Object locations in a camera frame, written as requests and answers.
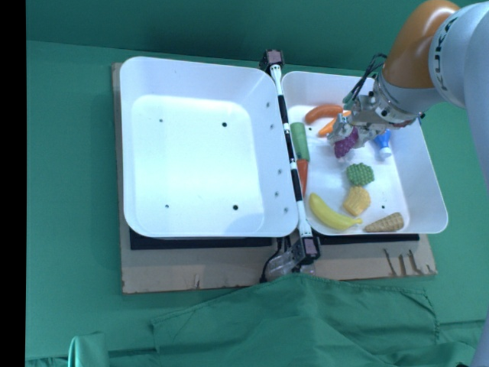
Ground yellow corn piece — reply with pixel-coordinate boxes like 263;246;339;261
342;185;372;217

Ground black and white thin rod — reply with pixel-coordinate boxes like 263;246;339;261
268;63;314;240

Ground green cucumber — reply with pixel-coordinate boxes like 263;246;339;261
289;122;311;162

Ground purple grapes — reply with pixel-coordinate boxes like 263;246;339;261
333;126;361;162

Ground blue and white bottle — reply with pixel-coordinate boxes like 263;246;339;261
372;128;394;161

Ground orange sausage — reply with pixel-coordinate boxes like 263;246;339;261
304;104;345;126

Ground yellow banana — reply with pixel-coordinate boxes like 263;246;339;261
308;192;364;231

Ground black block with wires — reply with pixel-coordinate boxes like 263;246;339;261
299;235;322;261
259;49;286;72

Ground small orange carrot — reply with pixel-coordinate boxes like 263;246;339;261
317;110;352;138

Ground white plastic tray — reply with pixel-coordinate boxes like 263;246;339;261
119;55;300;240
280;70;449;237

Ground brown cardboard board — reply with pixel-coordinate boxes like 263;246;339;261
111;62;438;295

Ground tan ice cream cone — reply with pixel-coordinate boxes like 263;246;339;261
364;212;405;233

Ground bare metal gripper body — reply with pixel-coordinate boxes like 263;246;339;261
349;92;417;134

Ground green cloth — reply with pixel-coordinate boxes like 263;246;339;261
147;272;481;367

